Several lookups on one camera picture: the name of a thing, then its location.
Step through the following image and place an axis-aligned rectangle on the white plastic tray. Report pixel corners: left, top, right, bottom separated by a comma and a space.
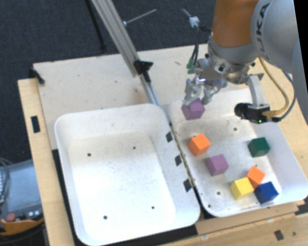
52, 95, 204, 246
165, 80, 308, 224

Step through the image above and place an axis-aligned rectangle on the pale flat board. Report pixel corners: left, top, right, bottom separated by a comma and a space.
32, 22, 308, 246

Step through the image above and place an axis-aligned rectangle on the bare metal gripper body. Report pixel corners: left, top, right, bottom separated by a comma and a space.
192, 50, 254, 92

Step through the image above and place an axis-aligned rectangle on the blue cube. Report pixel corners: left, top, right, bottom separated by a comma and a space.
252, 179, 281, 206

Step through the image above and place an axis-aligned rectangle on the yellow cube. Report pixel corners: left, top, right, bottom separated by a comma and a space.
228, 175, 256, 201

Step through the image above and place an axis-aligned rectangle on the green cube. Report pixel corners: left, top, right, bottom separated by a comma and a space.
246, 136, 272, 160

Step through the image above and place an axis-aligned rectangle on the black cylinder on white bracket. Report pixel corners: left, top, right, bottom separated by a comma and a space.
228, 72, 274, 129

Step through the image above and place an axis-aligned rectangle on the orange cube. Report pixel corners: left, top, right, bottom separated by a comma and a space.
244, 164, 268, 190
185, 132, 214, 158

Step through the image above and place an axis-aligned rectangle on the purple cube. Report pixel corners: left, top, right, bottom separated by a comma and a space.
204, 153, 231, 178
180, 97, 208, 122

